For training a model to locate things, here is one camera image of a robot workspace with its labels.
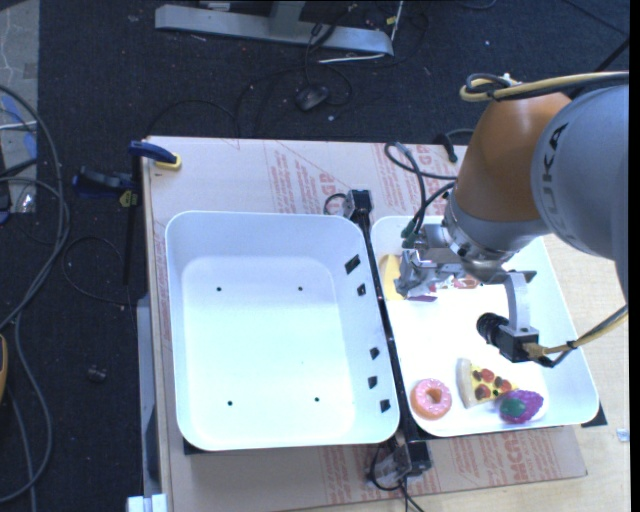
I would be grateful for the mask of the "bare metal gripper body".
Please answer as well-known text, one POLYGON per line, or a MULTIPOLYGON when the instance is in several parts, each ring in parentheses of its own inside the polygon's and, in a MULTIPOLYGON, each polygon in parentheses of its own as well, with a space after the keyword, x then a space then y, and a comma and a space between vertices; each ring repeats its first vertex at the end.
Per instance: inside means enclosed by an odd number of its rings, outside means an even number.
POLYGON ((487 249, 460 228, 444 223, 417 226, 401 232, 402 254, 396 291, 406 299, 435 292, 444 283, 473 278, 486 285, 506 280, 506 253, 487 249))

